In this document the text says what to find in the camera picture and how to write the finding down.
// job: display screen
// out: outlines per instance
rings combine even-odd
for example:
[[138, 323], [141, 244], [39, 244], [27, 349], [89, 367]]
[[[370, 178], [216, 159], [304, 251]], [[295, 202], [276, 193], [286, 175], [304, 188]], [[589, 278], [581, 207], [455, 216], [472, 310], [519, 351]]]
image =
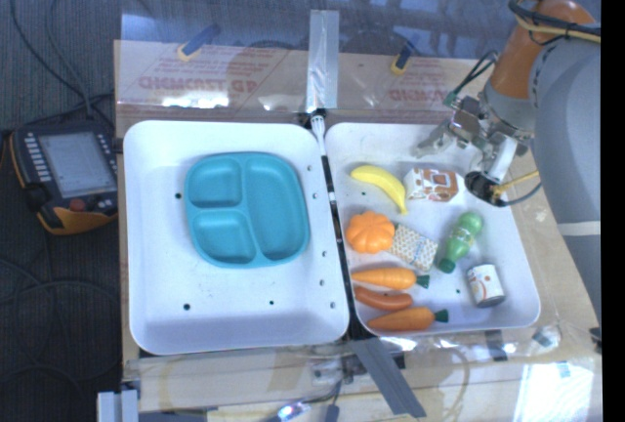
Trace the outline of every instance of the display screen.
[[63, 198], [117, 190], [93, 132], [40, 136], [39, 142]]

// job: blue plate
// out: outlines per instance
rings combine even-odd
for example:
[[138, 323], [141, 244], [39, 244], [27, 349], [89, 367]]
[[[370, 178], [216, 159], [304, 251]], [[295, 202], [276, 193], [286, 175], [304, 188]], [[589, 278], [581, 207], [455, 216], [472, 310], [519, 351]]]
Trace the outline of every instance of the blue plate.
[[300, 255], [310, 238], [298, 176], [268, 153], [202, 158], [187, 172], [185, 207], [193, 245], [207, 261], [259, 268]]

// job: white tray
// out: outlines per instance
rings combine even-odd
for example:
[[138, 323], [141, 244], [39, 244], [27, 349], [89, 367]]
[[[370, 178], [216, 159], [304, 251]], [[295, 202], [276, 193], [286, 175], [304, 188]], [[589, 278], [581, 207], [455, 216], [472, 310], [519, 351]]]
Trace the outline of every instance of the white tray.
[[[219, 152], [273, 153], [296, 170], [311, 240], [288, 263], [229, 269], [193, 247], [188, 169]], [[349, 309], [313, 135], [296, 125], [145, 121], [124, 138], [130, 329], [156, 355], [310, 345], [339, 339]]]
[[[401, 215], [382, 190], [356, 181], [349, 175], [356, 166], [370, 163], [386, 168], [400, 180], [411, 167], [417, 165], [452, 170], [464, 176], [476, 158], [474, 148], [459, 149], [452, 145], [445, 152], [420, 160], [411, 154], [413, 148], [433, 129], [431, 125], [340, 123], [326, 134], [326, 149], [343, 233], [353, 215], [373, 210], [437, 241], [440, 250], [463, 212], [475, 210], [483, 216], [481, 233], [469, 254], [457, 263], [455, 271], [445, 274], [434, 266], [429, 272], [430, 287], [426, 289], [415, 285], [409, 291], [417, 306], [427, 306], [433, 312], [447, 309], [449, 322], [435, 322], [422, 332], [394, 332], [393, 335], [419, 336], [530, 326], [540, 314], [540, 299], [509, 207], [499, 208], [478, 200], [466, 191], [459, 177], [460, 190], [450, 201], [407, 200], [408, 213]], [[351, 272], [384, 266], [409, 267], [387, 252], [358, 254], [347, 242], [346, 251]], [[504, 302], [490, 308], [476, 306], [465, 277], [468, 268], [484, 261], [496, 266], [506, 294]], [[369, 288], [381, 290], [380, 287]], [[356, 312], [365, 327], [371, 318], [384, 313], [359, 302], [356, 302]], [[383, 334], [380, 330], [369, 328], [369, 331], [376, 335]]]

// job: gray floor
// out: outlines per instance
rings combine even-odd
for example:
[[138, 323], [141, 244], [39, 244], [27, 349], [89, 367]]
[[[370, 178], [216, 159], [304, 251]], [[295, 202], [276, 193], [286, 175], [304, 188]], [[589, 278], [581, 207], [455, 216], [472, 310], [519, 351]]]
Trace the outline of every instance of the gray floor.
[[[381, 0], [383, 6], [376, 1], [0, 0], [0, 129], [11, 131], [73, 108], [80, 97], [68, 85], [80, 85], [90, 95], [110, 94], [114, 39], [123, 34], [180, 40], [206, 8], [246, 11], [259, 30], [239, 31], [235, 40], [242, 44], [282, 41], [306, 48], [305, 31], [285, 35], [272, 29], [271, 18], [339, 9], [345, 51], [388, 54], [396, 52], [402, 35], [414, 35], [420, 55], [445, 58], [474, 59], [488, 49], [500, 50], [514, 26], [508, 0]], [[601, 21], [602, 0], [574, 1]], [[131, 11], [156, 19], [157, 27], [123, 29], [122, 16]], [[98, 110], [98, 119], [112, 119], [112, 99], [98, 103]], [[81, 112], [71, 115], [82, 117]], [[96, 420], [96, 392], [116, 389], [118, 382], [118, 368], [107, 370], [120, 352], [116, 304], [86, 286], [25, 289], [36, 277], [39, 282], [90, 282], [115, 294], [118, 228], [112, 224], [77, 236], [46, 236], [28, 212], [7, 159], [0, 169], [0, 200], [0, 259], [9, 263], [0, 264], [0, 418]]]

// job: sausage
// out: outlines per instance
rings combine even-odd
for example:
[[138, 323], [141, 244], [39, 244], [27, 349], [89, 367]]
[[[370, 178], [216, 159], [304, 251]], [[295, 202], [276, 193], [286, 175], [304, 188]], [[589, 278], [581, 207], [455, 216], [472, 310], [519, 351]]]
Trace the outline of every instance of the sausage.
[[407, 293], [387, 295], [363, 286], [355, 286], [354, 296], [358, 302], [382, 311], [399, 311], [412, 306], [412, 297]]

